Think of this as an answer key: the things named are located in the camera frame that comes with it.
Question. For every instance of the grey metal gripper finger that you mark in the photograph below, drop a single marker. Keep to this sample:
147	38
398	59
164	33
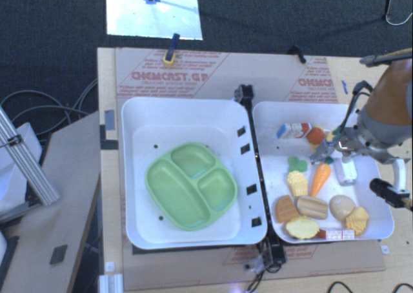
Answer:
321	153
346	155

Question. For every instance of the thin black rod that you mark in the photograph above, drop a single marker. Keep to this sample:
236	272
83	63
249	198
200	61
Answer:
256	153

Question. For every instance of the beige toy egg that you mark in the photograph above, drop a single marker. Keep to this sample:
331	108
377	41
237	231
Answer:
340	206

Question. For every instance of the brown cardboard board red print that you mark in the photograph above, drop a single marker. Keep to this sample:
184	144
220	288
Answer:
200	72

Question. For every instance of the yellow toy potato half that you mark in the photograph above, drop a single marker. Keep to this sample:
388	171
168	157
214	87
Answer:
301	228

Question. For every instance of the orange toy fruit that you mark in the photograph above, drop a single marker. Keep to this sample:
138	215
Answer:
315	135

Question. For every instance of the yellow ridged toy chip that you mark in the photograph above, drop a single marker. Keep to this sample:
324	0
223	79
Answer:
357	220

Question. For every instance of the green toy broccoli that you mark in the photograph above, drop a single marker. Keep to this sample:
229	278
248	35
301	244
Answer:
297	164

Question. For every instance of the yellow toy corn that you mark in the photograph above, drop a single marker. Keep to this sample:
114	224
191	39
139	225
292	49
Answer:
297	183

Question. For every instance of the red and white packet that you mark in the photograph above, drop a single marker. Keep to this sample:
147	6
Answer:
337	234

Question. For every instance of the blue white orange carton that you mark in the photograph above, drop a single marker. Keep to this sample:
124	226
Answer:
292	130

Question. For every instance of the white plastic tray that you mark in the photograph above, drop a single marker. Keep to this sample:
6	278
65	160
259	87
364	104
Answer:
180	117
274	156

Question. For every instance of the clear plastic bottle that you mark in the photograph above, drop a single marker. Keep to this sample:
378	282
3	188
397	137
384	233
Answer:
346	175

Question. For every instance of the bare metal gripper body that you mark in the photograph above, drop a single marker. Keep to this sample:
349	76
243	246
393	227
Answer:
363	143

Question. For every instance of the black cylinder on white bracket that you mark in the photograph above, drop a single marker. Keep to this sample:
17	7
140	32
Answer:
385	191

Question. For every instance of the green divided plate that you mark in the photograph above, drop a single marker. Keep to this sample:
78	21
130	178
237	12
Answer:
180	188

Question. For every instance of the orange toy biscuit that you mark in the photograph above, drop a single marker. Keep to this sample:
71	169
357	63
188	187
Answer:
285	209

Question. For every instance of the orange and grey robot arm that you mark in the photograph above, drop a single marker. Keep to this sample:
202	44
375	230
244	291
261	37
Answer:
388	98

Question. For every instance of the tan toy bread roll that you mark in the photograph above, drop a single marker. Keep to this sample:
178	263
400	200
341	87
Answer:
312	207

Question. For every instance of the orange carrot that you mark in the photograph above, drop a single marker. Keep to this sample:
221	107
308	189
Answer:
319	178

